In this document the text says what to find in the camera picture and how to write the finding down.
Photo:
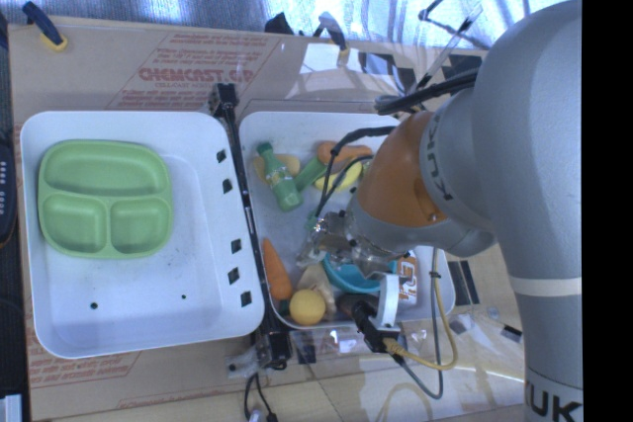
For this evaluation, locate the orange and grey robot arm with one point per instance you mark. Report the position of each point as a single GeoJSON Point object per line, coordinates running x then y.
{"type": "Point", "coordinates": [514, 153]}

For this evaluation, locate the green plastic bottle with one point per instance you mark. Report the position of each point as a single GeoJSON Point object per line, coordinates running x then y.
{"type": "Point", "coordinates": [283, 185]}

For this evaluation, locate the white plastic tray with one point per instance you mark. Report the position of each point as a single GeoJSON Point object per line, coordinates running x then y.
{"type": "Point", "coordinates": [138, 301]}
{"type": "Point", "coordinates": [292, 128]}

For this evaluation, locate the black cylinder on white bracket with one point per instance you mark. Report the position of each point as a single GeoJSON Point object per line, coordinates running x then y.
{"type": "Point", "coordinates": [388, 301]}

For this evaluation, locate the yellow banana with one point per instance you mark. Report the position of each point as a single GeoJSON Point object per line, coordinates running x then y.
{"type": "Point", "coordinates": [348, 178]}

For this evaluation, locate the orange toy sausage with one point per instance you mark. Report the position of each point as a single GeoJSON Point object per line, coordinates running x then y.
{"type": "Point", "coordinates": [353, 151]}

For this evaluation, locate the blue bowl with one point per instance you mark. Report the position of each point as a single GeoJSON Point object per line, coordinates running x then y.
{"type": "Point", "coordinates": [348, 280]}

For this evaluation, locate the beige toy bread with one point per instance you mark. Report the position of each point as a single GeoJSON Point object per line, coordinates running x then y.
{"type": "Point", "coordinates": [316, 281]}

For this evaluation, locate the green cylinder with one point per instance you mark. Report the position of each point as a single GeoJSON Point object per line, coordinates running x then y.
{"type": "Point", "coordinates": [309, 173]}

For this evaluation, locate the orange and white carton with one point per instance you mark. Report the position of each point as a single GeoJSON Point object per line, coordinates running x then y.
{"type": "Point", "coordinates": [408, 284]}

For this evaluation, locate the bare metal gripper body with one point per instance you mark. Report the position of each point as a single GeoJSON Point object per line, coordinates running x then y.
{"type": "Point", "coordinates": [336, 229]}

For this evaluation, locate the orange carrot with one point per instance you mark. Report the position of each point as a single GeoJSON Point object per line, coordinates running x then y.
{"type": "Point", "coordinates": [277, 272]}

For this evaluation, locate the yellow ball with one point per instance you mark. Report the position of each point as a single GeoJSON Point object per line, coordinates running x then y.
{"type": "Point", "coordinates": [307, 307]}

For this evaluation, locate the green divided plate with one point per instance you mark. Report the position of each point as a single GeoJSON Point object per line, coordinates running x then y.
{"type": "Point", "coordinates": [104, 197]}

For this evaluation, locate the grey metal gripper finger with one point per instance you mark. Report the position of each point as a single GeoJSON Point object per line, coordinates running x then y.
{"type": "Point", "coordinates": [335, 257]}
{"type": "Point", "coordinates": [307, 254]}

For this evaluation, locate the thin black and white rod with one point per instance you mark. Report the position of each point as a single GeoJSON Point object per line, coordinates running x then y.
{"type": "Point", "coordinates": [245, 202]}

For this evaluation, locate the brown cardboard board red print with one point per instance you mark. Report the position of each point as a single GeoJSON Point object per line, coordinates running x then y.
{"type": "Point", "coordinates": [123, 64]}

